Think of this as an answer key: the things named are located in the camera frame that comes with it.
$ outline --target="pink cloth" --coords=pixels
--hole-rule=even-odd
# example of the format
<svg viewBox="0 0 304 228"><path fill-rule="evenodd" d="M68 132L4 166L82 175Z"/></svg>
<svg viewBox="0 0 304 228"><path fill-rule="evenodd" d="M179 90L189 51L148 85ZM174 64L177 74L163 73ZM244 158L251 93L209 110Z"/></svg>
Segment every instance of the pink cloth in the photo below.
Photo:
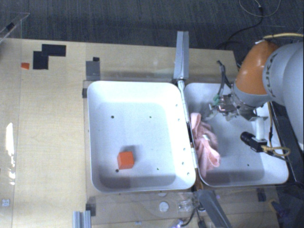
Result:
<svg viewBox="0 0 304 228"><path fill-rule="evenodd" d="M199 113L192 113L190 116L196 155L199 162L199 171L203 178L207 171L220 165L220 155L217 152L218 140L211 132L211 126L201 122Z"/></svg>

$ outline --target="gray carpet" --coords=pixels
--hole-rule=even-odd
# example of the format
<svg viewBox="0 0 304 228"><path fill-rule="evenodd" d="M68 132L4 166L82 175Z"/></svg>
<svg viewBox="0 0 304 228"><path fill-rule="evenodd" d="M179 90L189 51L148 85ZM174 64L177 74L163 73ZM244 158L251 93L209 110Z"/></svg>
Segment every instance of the gray carpet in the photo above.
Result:
<svg viewBox="0 0 304 228"><path fill-rule="evenodd" d="M244 12L239 0L0 0L0 25L12 12L30 12L23 37L174 47L177 30L190 33L191 48L214 48L235 31L260 18ZM258 0L264 14L275 11L279 0ZM257 4L242 0L259 14ZM303 32L304 0L282 0L276 14L243 31L229 44L237 59L266 34Z"/></svg>

